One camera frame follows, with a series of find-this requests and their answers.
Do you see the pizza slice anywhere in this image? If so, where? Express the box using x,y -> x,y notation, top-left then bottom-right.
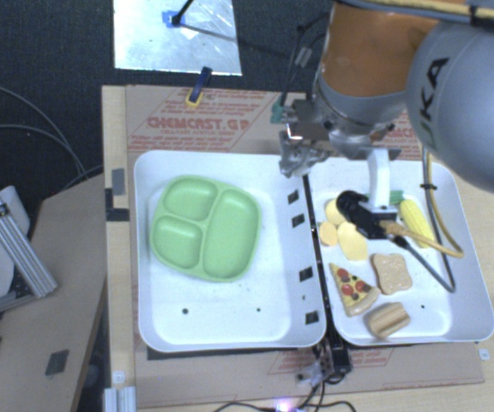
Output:
328,263 -> 381,318

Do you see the thin black rod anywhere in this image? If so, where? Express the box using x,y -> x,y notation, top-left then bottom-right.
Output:
301,173 -> 339,348

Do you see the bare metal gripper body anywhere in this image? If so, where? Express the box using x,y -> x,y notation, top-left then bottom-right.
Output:
281,99 -> 396,161

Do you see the yellow round slice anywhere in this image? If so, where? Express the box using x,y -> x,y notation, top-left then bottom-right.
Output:
324,198 -> 347,227
318,221 -> 339,247

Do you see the yellow corn cob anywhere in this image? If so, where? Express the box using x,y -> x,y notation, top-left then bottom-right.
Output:
389,190 -> 437,249

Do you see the brown bread slice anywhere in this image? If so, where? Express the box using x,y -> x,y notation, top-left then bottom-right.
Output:
370,253 -> 413,296

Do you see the large yellow oval slice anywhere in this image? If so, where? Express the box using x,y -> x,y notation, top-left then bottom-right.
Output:
336,221 -> 370,262

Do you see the black cylinder on white bracket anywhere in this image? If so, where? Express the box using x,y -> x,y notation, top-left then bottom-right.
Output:
335,146 -> 402,240

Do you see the white plastic tray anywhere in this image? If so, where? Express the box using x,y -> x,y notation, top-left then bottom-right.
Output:
306,152 -> 494,346
133,149 -> 328,354

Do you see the brown cardboard board red print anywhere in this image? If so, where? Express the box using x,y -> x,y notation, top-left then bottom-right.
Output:
124,84 -> 486,409

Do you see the black block with thin wires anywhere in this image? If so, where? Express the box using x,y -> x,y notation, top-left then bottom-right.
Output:
310,343 -> 353,385

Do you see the green divided plate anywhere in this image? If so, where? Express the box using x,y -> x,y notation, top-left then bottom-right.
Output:
148,174 -> 262,284

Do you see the tan hot dog bun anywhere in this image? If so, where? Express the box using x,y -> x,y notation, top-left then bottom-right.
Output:
364,301 -> 412,340

